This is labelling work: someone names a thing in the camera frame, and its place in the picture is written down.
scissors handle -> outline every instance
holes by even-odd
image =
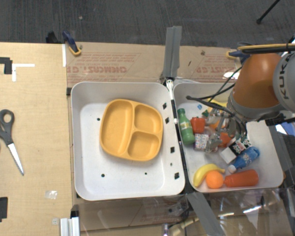
[[[4,116],[10,115],[10,121],[5,121]],[[0,111],[0,137],[4,139],[7,145],[13,143],[11,131],[12,131],[12,124],[14,122],[14,114],[12,111],[3,109]]]

orange divided plate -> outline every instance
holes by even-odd
[[[116,99],[107,105],[99,135],[106,153],[148,161],[158,154],[162,136],[163,119],[155,108],[126,99]]]

green bottle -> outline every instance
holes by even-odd
[[[196,140],[190,120],[186,117],[185,109],[179,108],[177,110],[179,119],[179,129],[181,133],[182,142],[185,145],[193,144]]]

scissors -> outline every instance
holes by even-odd
[[[9,115],[11,117],[10,121],[5,121],[4,116]],[[0,111],[0,137],[4,140],[5,144],[8,146],[13,159],[18,166],[22,175],[24,175],[23,167],[21,164],[21,160],[19,155],[16,151],[14,142],[12,140],[11,131],[12,131],[12,124],[14,122],[14,113],[10,110],[3,109]]]

orange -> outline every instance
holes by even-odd
[[[211,189],[221,188],[223,181],[223,175],[218,171],[209,171],[206,175],[206,184]]]

